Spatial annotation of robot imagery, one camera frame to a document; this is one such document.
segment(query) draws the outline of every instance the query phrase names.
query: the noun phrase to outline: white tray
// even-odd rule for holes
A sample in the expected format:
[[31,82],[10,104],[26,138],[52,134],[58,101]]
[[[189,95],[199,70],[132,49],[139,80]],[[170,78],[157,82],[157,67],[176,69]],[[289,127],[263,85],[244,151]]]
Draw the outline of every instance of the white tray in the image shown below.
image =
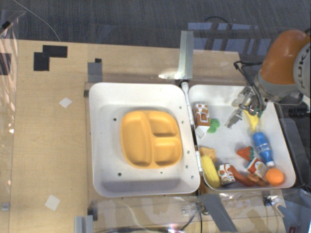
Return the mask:
[[[215,149],[218,158],[216,166],[230,163],[237,171],[246,175],[247,170],[245,167],[248,161],[238,156],[236,152],[247,146],[254,147],[247,118],[243,116],[243,120],[233,125],[232,129],[228,129],[225,126],[228,118],[236,109],[231,106],[231,103],[242,90],[243,87],[241,86],[195,85],[189,90],[189,97],[192,105],[198,102],[207,104],[209,117],[218,119],[220,122],[220,127],[215,133],[207,133],[202,139],[197,137],[198,145]],[[265,134],[267,141],[270,143],[276,167],[285,176],[284,182],[278,186],[269,185],[265,187],[247,187],[239,182],[235,182],[230,186],[220,187],[215,190],[222,192],[231,190],[264,190],[289,188],[294,185],[296,179],[295,171],[275,107],[272,103],[268,103],[266,110],[263,112],[258,124],[258,130]]]
[[[200,184],[189,115],[183,91],[170,84],[97,83],[89,92],[93,183],[104,197],[194,192]],[[120,123],[134,110],[160,110],[177,121],[181,161],[161,169],[129,165],[122,153]]]

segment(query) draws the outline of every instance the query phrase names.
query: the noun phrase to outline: chocolate milk carton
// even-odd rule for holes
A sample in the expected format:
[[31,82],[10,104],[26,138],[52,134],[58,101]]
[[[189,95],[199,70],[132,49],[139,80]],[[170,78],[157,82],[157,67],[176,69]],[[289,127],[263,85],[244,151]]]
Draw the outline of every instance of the chocolate milk carton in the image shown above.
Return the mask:
[[195,132],[202,138],[210,127],[208,108],[206,104],[195,104],[193,107]]

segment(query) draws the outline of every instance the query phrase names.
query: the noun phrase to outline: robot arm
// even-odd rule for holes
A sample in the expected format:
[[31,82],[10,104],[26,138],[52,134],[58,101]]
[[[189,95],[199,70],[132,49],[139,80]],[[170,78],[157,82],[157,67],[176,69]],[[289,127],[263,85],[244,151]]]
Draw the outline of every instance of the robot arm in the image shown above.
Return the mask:
[[248,81],[251,86],[245,87],[232,103],[238,109],[226,123],[228,128],[242,119],[243,110],[260,117],[268,101],[298,105],[304,96],[310,98],[310,35],[299,30],[281,33],[255,80]]

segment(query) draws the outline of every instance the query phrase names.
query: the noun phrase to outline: blue bottle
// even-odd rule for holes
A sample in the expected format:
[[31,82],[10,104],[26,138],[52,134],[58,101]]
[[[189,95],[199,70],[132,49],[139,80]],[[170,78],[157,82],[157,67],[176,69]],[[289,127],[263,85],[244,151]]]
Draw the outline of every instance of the blue bottle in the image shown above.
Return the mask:
[[271,148],[266,138],[264,137],[264,134],[262,132],[254,134],[253,140],[255,142],[258,154],[260,154],[261,157],[264,159],[264,162],[266,163],[267,167],[276,166],[274,161],[272,160]]

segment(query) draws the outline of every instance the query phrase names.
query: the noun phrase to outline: orange fruit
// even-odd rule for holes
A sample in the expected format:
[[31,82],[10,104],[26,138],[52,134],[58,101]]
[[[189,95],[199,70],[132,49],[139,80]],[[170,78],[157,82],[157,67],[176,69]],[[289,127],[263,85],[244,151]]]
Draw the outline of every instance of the orange fruit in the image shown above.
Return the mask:
[[283,173],[278,170],[277,168],[271,168],[266,172],[266,180],[271,184],[271,185],[279,185],[283,182],[284,180],[284,175]]

